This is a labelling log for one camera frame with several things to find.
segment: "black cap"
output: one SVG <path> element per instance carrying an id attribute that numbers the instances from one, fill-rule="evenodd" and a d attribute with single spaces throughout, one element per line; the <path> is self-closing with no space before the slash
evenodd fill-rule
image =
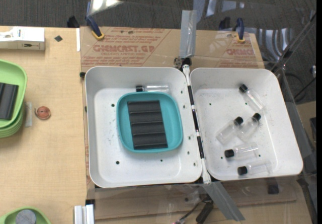
<path id="1" fill-rule="evenodd" d="M 247 90 L 248 90 L 248 87 L 244 84 L 242 84 L 239 88 L 239 90 L 242 92 L 242 93 L 245 93 Z"/>
<path id="2" fill-rule="evenodd" d="M 235 156 L 235 153 L 233 152 L 233 150 L 232 150 L 232 149 L 230 149 L 230 150 L 225 150 L 225 156 L 226 156 L 226 158 L 230 158 L 230 157 Z"/>
<path id="3" fill-rule="evenodd" d="M 241 125 L 243 123 L 243 119 L 241 117 L 237 117 L 234 119 L 236 125 Z"/>
<path id="4" fill-rule="evenodd" d="M 144 87 L 143 87 L 142 85 L 138 85 L 138 86 L 136 87 L 136 91 L 137 91 L 137 92 L 143 92 L 143 91 L 144 91 Z"/>
<path id="5" fill-rule="evenodd" d="M 260 121 L 260 119 L 261 119 L 261 115 L 260 115 L 260 114 L 258 114 L 258 113 L 255 113 L 255 114 L 253 115 L 253 118 L 254 118 L 254 119 L 256 119 L 257 121 Z"/>
<path id="6" fill-rule="evenodd" d="M 238 169 L 237 169 L 237 171 L 238 171 L 238 174 L 239 175 L 245 175 L 245 174 L 247 174 L 247 168 L 245 167 L 245 166 L 242 166 L 242 167 L 239 167 Z"/>

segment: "gray tape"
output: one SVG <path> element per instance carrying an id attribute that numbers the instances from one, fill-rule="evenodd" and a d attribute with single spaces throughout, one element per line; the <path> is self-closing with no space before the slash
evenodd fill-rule
<path id="1" fill-rule="evenodd" d="M 197 11 L 182 10 L 180 58 L 193 57 L 196 50 Z"/>
<path id="2" fill-rule="evenodd" d="M 234 219 L 235 221 L 245 220 L 222 183 L 212 182 L 209 185 L 204 184 L 202 187 L 227 219 Z"/>

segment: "stack of green bowls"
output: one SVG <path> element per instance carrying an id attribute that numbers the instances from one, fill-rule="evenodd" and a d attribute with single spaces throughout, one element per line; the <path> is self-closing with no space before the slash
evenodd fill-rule
<path id="1" fill-rule="evenodd" d="M 10 120 L 0 119 L 0 138 L 15 134 L 22 126 L 24 119 L 24 96 L 27 86 L 25 70 L 12 62 L 0 59 L 0 83 L 17 85 L 18 93 Z"/>

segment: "clear plastic sheet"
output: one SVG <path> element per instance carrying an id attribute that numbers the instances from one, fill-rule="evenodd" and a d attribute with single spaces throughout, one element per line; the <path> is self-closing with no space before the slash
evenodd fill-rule
<path id="1" fill-rule="evenodd" d="M 204 223 L 315 223 L 316 158 L 301 126 L 295 107 L 296 92 L 286 71 L 287 64 L 299 59 L 294 56 L 297 50 L 305 54 L 308 47 L 315 49 L 316 17 L 312 18 L 315 12 L 223 0 L 193 0 L 188 9 L 89 0 L 87 17 L 95 19 L 105 37 L 98 41 L 89 26 L 81 28 L 82 71 L 96 65 L 179 68 L 182 10 L 197 13 L 192 65 L 279 71 L 279 83 L 304 160 L 303 172 L 297 176 L 221 182 L 234 205 L 222 198 L 217 199 L 217 204 L 226 203 L 226 209 L 237 206 L 243 216 L 238 221 L 227 218 L 227 211 L 219 209 L 204 189 L 202 179 L 192 184 L 106 189 L 96 186 L 88 173 L 87 200 L 95 204 L 96 223 L 202 223 L 198 220 L 207 207 L 209 215 Z M 244 44 L 235 41 L 239 35 L 237 18 L 242 18 L 245 25 Z M 315 64 L 314 59 L 306 66 L 311 64 Z M 305 80 L 310 81 L 309 70 L 305 75 Z"/>

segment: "white tray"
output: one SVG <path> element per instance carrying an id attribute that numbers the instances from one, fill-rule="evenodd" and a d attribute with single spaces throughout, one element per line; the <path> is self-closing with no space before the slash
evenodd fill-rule
<path id="1" fill-rule="evenodd" d="M 274 74 L 265 69 L 198 68 L 191 72 L 191 85 L 203 141 L 207 170 L 218 180 L 296 175 L 303 161 Z M 254 88 L 267 104 L 267 112 L 252 137 L 259 158 L 269 159 L 273 171 L 239 176 L 244 161 L 227 160 L 225 149 L 241 143 L 238 138 L 223 146 L 214 135 L 229 120 L 254 114 L 245 106 L 238 88 Z M 133 153 L 123 147 L 117 130 L 118 99 L 135 92 L 136 85 L 169 84 L 178 104 L 183 142 L 175 150 L 155 154 Z M 171 67 L 96 66 L 85 76 L 89 170 L 93 182 L 103 188 L 136 185 L 191 183 L 202 172 L 194 120 L 185 76 Z"/>

